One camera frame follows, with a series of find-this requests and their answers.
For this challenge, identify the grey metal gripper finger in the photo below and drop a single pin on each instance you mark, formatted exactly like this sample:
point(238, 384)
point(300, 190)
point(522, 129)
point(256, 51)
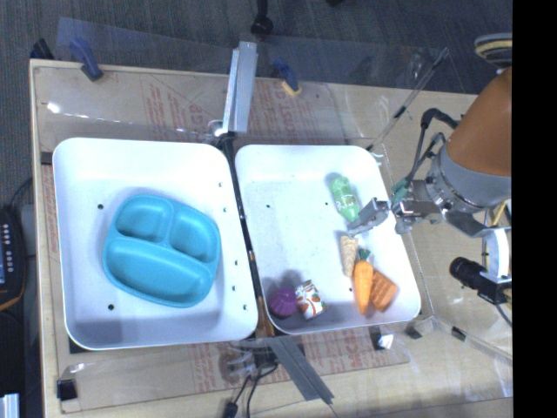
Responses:
point(403, 225)
point(370, 216)

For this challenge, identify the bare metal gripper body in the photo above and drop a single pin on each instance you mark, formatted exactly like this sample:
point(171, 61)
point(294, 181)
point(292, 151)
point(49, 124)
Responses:
point(418, 205)

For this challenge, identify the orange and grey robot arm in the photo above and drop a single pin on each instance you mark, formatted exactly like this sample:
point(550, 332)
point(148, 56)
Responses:
point(483, 142)

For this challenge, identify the green plastic bottle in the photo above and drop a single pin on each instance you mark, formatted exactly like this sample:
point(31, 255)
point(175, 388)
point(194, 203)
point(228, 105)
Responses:
point(344, 196)

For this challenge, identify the beige toy bread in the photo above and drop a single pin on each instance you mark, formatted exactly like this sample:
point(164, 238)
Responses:
point(348, 255)

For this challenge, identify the orange carrot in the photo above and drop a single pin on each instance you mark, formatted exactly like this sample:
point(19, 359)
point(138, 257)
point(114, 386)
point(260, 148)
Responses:
point(363, 281)

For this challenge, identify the orange biscuit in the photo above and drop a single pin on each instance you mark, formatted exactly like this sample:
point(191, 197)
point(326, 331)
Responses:
point(384, 291)

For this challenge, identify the white plastic tray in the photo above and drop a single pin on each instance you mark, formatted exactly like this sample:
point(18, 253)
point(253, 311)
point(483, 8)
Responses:
point(296, 216)
point(143, 168)

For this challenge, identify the white can orange print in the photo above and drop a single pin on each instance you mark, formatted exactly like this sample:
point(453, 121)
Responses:
point(310, 301)

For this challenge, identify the blue divided plate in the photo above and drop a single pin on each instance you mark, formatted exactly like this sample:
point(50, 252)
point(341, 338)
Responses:
point(161, 251)

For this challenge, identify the brown cardboard board red print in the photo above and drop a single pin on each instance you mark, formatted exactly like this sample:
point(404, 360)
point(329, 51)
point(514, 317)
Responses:
point(174, 103)

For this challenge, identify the black cylinder on white bracket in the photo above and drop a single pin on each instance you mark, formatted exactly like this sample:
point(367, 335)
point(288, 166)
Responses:
point(474, 274)

